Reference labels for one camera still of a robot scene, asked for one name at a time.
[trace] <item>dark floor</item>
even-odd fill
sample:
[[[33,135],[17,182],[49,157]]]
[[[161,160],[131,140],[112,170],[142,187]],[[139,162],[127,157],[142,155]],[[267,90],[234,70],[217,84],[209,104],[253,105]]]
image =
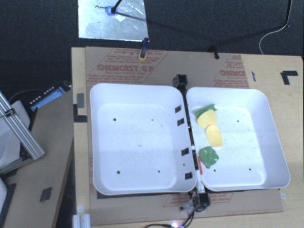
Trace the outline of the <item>dark floor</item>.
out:
[[[248,54],[260,54],[260,39],[284,25],[288,5],[288,0],[144,2],[151,49],[207,51],[214,45],[218,52]],[[304,0],[293,0],[290,27],[266,37],[264,53],[303,56],[303,20]],[[79,39],[77,30],[77,0],[0,0],[0,90],[4,95],[10,98],[21,90],[71,81],[71,47],[140,46]],[[72,177],[68,183],[73,185]],[[67,187],[65,204],[71,204],[71,195]],[[61,215],[63,223],[70,216]]]

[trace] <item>green object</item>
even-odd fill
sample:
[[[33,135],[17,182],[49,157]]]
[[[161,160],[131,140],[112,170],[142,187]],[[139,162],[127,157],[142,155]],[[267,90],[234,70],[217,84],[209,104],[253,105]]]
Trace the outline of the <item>green object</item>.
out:
[[[199,118],[200,115],[202,115],[204,112],[206,112],[208,110],[216,111],[214,104],[207,105],[207,106],[195,111],[194,114],[195,114],[196,118]]]
[[[219,160],[219,156],[210,146],[200,149],[199,157],[208,169]]]

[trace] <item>metal sheet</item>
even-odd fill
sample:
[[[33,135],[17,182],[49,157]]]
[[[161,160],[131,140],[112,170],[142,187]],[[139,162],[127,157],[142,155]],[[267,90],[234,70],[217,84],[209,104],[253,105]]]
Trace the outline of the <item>metal sheet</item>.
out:
[[[123,0],[115,15],[106,7],[118,0],[78,0],[80,38],[142,41],[148,38],[143,0]]]

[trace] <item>cardboard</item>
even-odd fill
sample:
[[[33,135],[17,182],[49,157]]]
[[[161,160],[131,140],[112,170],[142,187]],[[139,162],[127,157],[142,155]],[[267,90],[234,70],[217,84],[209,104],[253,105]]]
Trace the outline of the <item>cardboard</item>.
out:
[[[180,206],[187,193],[110,197],[97,193],[92,182],[92,143],[89,92],[101,82],[171,85],[177,74],[186,74],[187,88],[194,86],[248,88],[240,55],[149,50],[146,61],[138,60],[139,50],[125,48],[85,49],[90,214],[92,225],[184,219]],[[282,212],[278,190],[249,190],[212,193],[211,205],[196,217],[216,217]]]

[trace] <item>empty white tray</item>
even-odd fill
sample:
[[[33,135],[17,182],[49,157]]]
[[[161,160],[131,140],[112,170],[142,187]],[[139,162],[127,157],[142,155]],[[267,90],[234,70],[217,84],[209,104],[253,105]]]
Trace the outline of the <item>empty white tray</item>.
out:
[[[201,180],[212,191],[283,188],[290,174],[266,96],[255,89],[194,87],[187,92],[197,152],[210,146],[198,126],[195,110],[215,104],[223,147],[213,148],[219,160],[201,164]]]
[[[176,88],[98,84],[90,92],[90,102],[93,181],[100,193],[194,188],[187,119]]]

